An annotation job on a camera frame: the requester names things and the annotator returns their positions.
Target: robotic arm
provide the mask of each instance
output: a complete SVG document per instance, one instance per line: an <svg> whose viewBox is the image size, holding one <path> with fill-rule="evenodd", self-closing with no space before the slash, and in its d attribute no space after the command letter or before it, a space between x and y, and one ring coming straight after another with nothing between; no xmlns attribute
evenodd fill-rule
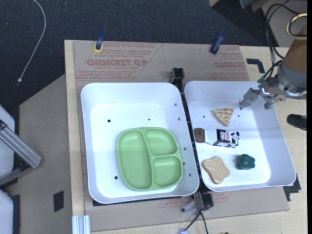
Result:
<svg viewBox="0 0 312 234"><path fill-rule="evenodd" d="M276 62L269 71L258 80L259 89L250 88L239 102L239 108L253 104L259 96L262 96L266 103L265 109L273 107L278 101L285 101L287 98L307 99L307 24L301 29L299 34L290 34L294 41L290 46L286 56L279 62ZM273 69L277 67L277 74L272 77ZM289 124L306 130L306 117L300 119L305 121L305 127L302 124L294 123L294 119L299 119L298 115L289 115L287 120Z"/></svg>

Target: brown cylinder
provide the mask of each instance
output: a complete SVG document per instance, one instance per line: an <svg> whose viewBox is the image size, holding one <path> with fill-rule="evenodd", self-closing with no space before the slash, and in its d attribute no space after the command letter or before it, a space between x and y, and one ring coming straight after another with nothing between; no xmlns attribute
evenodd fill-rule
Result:
<svg viewBox="0 0 312 234"><path fill-rule="evenodd" d="M308 23L300 30L299 35L307 34ZM284 62L290 69L306 72L307 71L307 39L294 40L290 46Z"/></svg>

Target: wooden table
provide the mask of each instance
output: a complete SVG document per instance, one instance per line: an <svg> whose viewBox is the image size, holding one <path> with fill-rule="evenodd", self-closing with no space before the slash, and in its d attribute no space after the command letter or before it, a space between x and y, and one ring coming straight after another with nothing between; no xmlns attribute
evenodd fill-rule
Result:
<svg viewBox="0 0 312 234"><path fill-rule="evenodd" d="M75 58L73 40L65 41L65 65L66 65L66 87L68 106L68 130L69 130L69 152L71 171L71 196L73 215L85 215L82 168L80 155L80 137L78 126L78 102L76 91ZM267 47L240 46L243 58L260 59L267 70L270 67L270 54ZM287 52L287 48L278 49L281 54ZM257 80L261 77L255 65L246 65L250 80ZM289 202L290 210L286 212L276 212L269 214L254 214L235 216L227 218L209 219L207 221L208 230L211 234L293 234L307 233L307 135L306 131L294 128L287 124L286 118L289 114L295 113L306 115L306 101L287 99L279 102L275 109L291 152L295 169L301 185L301 190L297 194L291 194ZM158 233L178 233L188 225L188 222L173 224L154 225L146 227L128 228L124 230L110 230L93 232L97 234L158 234ZM196 221L189 229L190 233L203 234L205 229L202 221Z"/></svg>

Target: dark green object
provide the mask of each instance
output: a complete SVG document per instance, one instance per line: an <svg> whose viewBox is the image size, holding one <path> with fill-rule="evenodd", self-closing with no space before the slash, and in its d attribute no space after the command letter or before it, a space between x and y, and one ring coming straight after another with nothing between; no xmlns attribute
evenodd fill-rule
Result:
<svg viewBox="0 0 312 234"><path fill-rule="evenodd" d="M247 154L242 154L236 158L237 169L249 170L255 167L255 159Z"/></svg>

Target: cable tip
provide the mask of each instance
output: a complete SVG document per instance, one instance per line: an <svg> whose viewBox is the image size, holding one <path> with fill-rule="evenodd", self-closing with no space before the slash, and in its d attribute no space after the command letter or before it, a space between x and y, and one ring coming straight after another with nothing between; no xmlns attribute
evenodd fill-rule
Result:
<svg viewBox="0 0 312 234"><path fill-rule="evenodd" d="M22 81L21 78L19 78L18 81L17 81L16 84L15 84L15 87L16 87L16 88L19 88L19 86L20 86L20 84L21 84L21 81Z"/></svg>

